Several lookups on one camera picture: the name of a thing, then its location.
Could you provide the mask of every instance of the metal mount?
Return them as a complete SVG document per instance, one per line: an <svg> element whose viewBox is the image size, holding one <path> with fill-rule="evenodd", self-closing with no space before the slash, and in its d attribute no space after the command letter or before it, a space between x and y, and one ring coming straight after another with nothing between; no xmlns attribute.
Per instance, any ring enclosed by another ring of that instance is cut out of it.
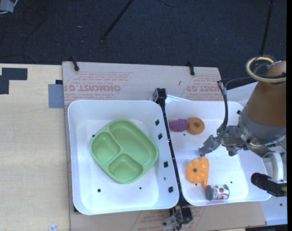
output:
<svg viewBox="0 0 292 231"><path fill-rule="evenodd" d="M219 147L219 145L218 137L213 137L213 135L210 135L203 143L203 147L198 148L200 156L204 156L205 154L214 151L217 147Z"/></svg>
<svg viewBox="0 0 292 231"><path fill-rule="evenodd" d="M178 172L178 167L175 159L175 153L173 149L173 145L171 142L170 138L170 132L169 132L169 126L168 126L168 120L167 120L167 115L165 111L165 99L167 98L167 92L165 88L156 88L154 93L152 94L152 100L156 102L158 105L161 106L162 112L163 112L163 117L164 117L164 122L165 122L165 128L167 132L167 138L168 138L168 144L169 144L169 149L170 153L173 159L173 165L174 165L174 171L177 179L177 184L178 184L178 189L179 189L179 206L180 210L176 211L175 208L174 213L171 214L171 216L167 219L165 219L162 222L162 226L168 228L170 226L179 226L178 230L180 230L182 224L187 224L191 220L193 220L193 216L191 213L190 208L187 206L187 201L183 197L182 193L182 187L181 187L181 182L180 182L180 177L179 177L179 172Z"/></svg>

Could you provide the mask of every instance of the can label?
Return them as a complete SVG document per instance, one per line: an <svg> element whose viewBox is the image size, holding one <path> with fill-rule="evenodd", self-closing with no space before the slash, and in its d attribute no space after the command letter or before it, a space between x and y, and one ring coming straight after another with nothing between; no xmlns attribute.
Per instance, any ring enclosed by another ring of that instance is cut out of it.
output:
<svg viewBox="0 0 292 231"><path fill-rule="evenodd" d="M229 187L223 185L208 185L205 189L208 200L220 200L229 198Z"/></svg>

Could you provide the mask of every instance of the yellow cable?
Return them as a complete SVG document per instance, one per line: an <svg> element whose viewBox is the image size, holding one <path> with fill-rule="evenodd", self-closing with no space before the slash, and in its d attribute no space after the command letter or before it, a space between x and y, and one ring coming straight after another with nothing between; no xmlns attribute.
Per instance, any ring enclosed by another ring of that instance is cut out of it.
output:
<svg viewBox="0 0 292 231"><path fill-rule="evenodd" d="M250 69L250 65L252 64L253 61L256 60L266 60L269 61L270 63L274 64L275 62L273 61L273 59L269 58L269 57L264 57L264 56L259 56L259 57L254 57L251 60L249 60L246 64L246 72L253 77L256 80L262 81L262 82L269 82L269 83L279 83L279 82L284 82L286 81L286 77L282 77L282 78L262 78L258 75L255 75L251 69Z"/></svg>

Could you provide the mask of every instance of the green plastic plate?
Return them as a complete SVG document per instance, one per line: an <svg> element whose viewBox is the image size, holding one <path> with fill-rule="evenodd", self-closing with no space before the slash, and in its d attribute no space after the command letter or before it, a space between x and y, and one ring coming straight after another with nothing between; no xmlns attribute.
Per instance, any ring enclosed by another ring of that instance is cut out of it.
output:
<svg viewBox="0 0 292 231"><path fill-rule="evenodd" d="M90 153L115 181L132 183L158 158L157 146L135 123L117 119L103 127L90 142Z"/></svg>

